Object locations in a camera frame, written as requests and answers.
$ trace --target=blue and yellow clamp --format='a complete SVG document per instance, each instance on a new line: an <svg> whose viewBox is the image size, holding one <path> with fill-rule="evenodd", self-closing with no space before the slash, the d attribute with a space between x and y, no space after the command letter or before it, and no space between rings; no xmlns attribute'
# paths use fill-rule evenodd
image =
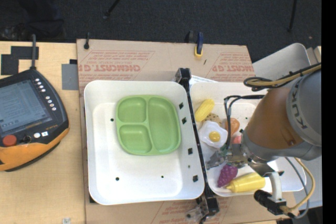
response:
<svg viewBox="0 0 336 224"><path fill-rule="evenodd" d="M195 46L195 56L200 58L203 55L203 33L197 35L197 45Z"/></svg>

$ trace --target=toy fried egg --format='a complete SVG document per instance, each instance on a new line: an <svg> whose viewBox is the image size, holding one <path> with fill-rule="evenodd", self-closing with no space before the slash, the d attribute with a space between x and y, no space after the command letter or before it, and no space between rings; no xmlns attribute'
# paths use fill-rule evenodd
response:
<svg viewBox="0 0 336 224"><path fill-rule="evenodd" d="M227 139L227 130L221 128L218 123L212 121L205 121L198 131L201 141L208 146L214 148L221 148Z"/></svg>

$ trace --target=egg yolk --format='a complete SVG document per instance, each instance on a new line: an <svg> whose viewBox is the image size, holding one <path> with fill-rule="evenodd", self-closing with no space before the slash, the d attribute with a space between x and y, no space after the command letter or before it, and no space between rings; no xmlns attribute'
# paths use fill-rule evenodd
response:
<svg viewBox="0 0 336 224"><path fill-rule="evenodd" d="M218 142L221 139L221 135L216 131L212 131L209 133L209 138L212 142Z"/></svg>

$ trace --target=yellow toy corn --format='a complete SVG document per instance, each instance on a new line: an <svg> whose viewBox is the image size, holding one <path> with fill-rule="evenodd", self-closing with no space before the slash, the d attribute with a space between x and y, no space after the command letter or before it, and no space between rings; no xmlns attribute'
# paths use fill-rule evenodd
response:
<svg viewBox="0 0 336 224"><path fill-rule="evenodd" d="M201 122L203 121L212 111L215 106L215 101L213 99L206 99L199 106L199 108L195 112L195 121Z"/></svg>

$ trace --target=green plate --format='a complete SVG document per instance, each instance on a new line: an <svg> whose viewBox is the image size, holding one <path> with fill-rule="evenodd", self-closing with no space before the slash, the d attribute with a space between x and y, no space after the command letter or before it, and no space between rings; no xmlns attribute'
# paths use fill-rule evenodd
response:
<svg viewBox="0 0 336 224"><path fill-rule="evenodd" d="M132 95L117 104L117 134L122 148L135 155L162 155L181 143L174 104L159 95Z"/></svg>

